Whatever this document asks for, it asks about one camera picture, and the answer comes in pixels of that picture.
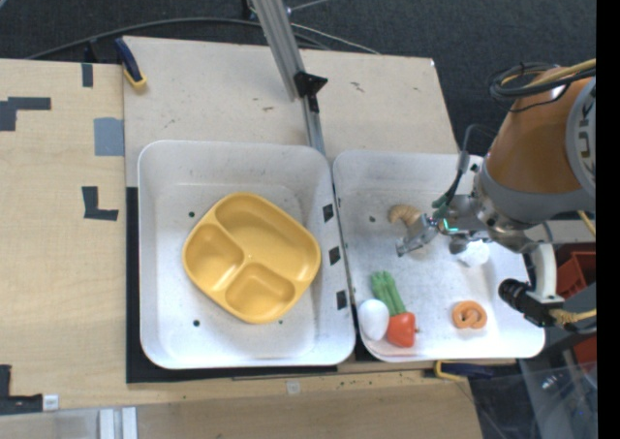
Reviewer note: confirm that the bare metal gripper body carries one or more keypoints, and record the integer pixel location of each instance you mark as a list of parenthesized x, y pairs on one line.
[(477, 219)]

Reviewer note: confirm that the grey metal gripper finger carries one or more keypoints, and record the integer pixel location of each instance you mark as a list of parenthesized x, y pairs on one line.
[(457, 244), (415, 236)]

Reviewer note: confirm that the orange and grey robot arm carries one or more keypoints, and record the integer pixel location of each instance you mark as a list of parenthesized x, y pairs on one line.
[(533, 151)]

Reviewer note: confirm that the white crumpled lump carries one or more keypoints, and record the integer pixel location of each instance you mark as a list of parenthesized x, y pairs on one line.
[(475, 255)]

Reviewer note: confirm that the tan croissant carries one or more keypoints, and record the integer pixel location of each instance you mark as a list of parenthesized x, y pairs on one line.
[(404, 214)]

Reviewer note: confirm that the white plastic tray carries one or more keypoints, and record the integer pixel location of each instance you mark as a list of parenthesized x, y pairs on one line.
[(169, 330), (436, 282)]

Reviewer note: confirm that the green asparagus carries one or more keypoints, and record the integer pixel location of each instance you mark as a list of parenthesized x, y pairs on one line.
[(390, 294)]

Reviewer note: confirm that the orange pretzel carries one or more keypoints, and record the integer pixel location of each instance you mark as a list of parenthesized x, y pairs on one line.
[(469, 315)]

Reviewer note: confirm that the thin black and white rod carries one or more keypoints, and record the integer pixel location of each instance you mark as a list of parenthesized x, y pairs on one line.
[(345, 253)]

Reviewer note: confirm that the white egg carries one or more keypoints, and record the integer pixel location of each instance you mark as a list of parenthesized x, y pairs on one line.
[(373, 320)]

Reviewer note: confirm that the red pepper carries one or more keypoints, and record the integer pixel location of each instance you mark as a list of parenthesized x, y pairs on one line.
[(402, 329)]

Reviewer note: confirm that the yellow divided plate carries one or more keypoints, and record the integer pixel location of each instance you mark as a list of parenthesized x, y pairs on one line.
[(252, 253)]

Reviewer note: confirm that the pale wood board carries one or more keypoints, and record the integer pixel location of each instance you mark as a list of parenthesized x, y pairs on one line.
[(218, 98)]

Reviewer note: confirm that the black cylinder on white bracket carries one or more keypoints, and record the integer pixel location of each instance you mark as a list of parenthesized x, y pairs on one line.
[(525, 299)]

